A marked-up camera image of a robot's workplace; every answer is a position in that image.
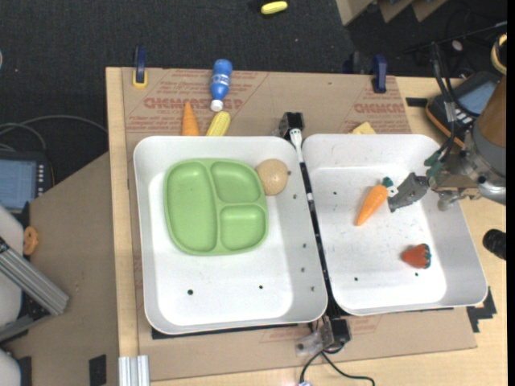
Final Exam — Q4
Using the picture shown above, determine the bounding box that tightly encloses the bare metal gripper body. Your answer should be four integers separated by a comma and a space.
426, 154, 484, 212

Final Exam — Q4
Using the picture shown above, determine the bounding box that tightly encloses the orange carrot with green top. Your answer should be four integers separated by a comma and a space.
355, 176, 395, 228

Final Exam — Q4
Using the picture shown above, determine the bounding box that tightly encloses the red strawberry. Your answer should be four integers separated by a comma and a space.
400, 243, 433, 270

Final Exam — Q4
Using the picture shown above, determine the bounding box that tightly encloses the white plastic tray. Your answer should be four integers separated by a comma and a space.
132, 135, 329, 335
301, 133, 489, 317

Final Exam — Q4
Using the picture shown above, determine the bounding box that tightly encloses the yellow cheese wedge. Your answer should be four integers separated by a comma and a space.
347, 121, 377, 136

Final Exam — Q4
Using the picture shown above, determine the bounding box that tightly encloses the thin black and white rod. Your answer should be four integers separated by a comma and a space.
289, 128, 336, 318

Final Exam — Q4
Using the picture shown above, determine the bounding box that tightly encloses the beige round toy onion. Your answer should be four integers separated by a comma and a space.
254, 158, 292, 197

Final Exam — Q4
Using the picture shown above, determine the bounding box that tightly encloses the brown cardboard board, red print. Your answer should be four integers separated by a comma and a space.
120, 67, 490, 382

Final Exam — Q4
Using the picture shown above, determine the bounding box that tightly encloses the yellow corn cob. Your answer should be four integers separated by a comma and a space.
204, 110, 233, 138

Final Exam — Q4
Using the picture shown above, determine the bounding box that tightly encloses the blue bottle with white cap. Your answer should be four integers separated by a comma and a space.
209, 58, 234, 113

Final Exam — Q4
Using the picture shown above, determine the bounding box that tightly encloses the green divided plate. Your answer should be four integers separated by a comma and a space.
163, 158, 270, 257

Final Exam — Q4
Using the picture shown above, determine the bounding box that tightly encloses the yellow oblong toy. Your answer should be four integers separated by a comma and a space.
260, 0, 290, 16

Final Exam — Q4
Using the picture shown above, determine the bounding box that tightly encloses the plain orange carrot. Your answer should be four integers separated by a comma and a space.
180, 101, 201, 138

